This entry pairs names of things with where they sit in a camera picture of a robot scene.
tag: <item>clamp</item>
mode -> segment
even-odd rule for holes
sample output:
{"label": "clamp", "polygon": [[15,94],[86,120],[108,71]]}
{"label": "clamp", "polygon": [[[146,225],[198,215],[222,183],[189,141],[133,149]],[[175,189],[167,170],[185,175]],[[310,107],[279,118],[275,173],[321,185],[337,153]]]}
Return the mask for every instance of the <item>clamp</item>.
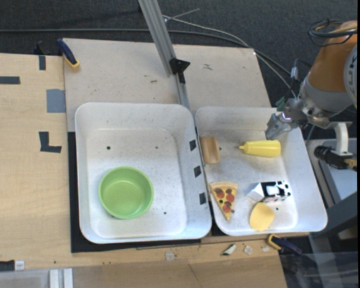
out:
{"label": "clamp", "polygon": [[80,62],[74,57],[71,49],[67,46],[67,44],[61,38],[59,38],[56,43],[60,51],[65,56],[65,61],[67,64],[72,68],[77,68],[80,65]]}
{"label": "clamp", "polygon": [[280,237],[278,237],[277,235],[275,234],[270,234],[267,238],[267,243],[275,248],[276,250],[281,250],[282,248],[286,248],[298,255],[300,255],[302,253],[302,250],[297,247],[295,244],[287,241],[287,239],[281,239]]}

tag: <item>green plate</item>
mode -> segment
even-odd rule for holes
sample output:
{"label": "green plate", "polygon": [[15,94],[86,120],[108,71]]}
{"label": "green plate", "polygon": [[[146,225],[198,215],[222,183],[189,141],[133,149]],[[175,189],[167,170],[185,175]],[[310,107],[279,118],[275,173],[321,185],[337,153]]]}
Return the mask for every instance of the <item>green plate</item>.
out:
{"label": "green plate", "polygon": [[108,171],[98,188],[100,202],[112,216],[121,219],[137,218],[152,204],[152,182],[141,171],[128,166]]}

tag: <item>toy pizza slice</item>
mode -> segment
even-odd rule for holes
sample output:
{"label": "toy pizza slice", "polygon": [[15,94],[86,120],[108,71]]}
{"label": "toy pizza slice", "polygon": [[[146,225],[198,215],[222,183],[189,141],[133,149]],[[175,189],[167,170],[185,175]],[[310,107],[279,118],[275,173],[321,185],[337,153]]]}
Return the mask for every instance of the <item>toy pizza slice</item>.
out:
{"label": "toy pizza slice", "polygon": [[231,215],[235,212],[233,204],[238,185],[230,181],[217,181],[209,184],[209,189],[226,220],[229,221]]}

